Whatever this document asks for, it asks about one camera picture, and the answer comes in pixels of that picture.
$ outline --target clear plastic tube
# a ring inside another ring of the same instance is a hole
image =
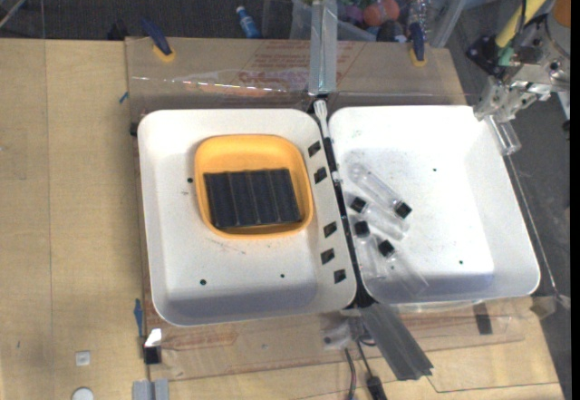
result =
[[[351,165],[349,176],[380,208],[392,211],[402,220],[411,213],[412,208],[402,196],[361,163]]]
[[[346,204],[356,211],[361,218],[367,221],[371,226],[383,233],[390,239],[403,240],[410,224],[395,216],[390,211],[384,210],[376,203],[357,197],[351,193],[344,194]]]
[[[363,280],[388,279],[393,292],[415,298],[429,284],[409,263],[404,254],[388,240],[378,240],[366,221],[354,224],[354,247],[359,259]]]

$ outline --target black floor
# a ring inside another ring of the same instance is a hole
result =
[[[236,7],[244,5],[261,24],[262,0],[43,0],[46,37],[106,39],[122,19],[128,31],[141,35],[140,19],[148,17],[170,36],[244,37]],[[33,15],[37,4],[31,1]],[[459,78],[470,93],[480,92],[486,75],[464,52],[478,34],[494,33],[510,15],[510,2],[486,5],[463,13],[448,41]],[[292,2],[274,0],[270,12],[271,38],[285,39],[292,23]],[[533,224],[530,236],[542,268],[538,296],[560,293],[570,297],[570,142],[563,130],[566,116],[556,96],[536,102],[517,115],[513,125],[523,148],[509,163],[525,193],[524,212]],[[566,398],[572,398],[571,313],[560,303],[542,319],[546,339]]]

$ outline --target wooden surface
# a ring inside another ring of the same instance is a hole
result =
[[[126,91],[122,43],[0,41],[2,400],[66,399],[80,386],[129,399],[148,375],[132,312],[143,286]],[[523,338],[432,351],[429,379],[392,382],[381,358],[372,367],[391,400],[562,398],[527,303]],[[83,350],[91,363],[76,366]],[[171,382],[170,398],[334,400],[348,379],[344,362],[327,363]]]

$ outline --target blue bottle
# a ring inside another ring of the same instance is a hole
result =
[[[257,29],[256,23],[254,23],[254,18],[250,16],[244,6],[239,6],[236,9],[236,13],[239,16],[239,24],[244,30],[244,34],[248,39],[259,39],[262,37]]]

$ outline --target wooden table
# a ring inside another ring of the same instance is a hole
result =
[[[431,52],[437,66],[413,85],[460,93],[449,52]],[[0,40],[2,400],[66,399],[80,386],[129,399],[150,375],[133,316],[143,282],[126,73],[123,43]],[[374,358],[387,396],[563,398],[529,301],[516,304],[523,337],[430,351],[429,379],[395,382]],[[87,366],[75,363],[82,351]],[[170,398],[338,400],[349,376],[344,362],[214,376],[171,382]],[[357,398],[370,397],[361,388]]]

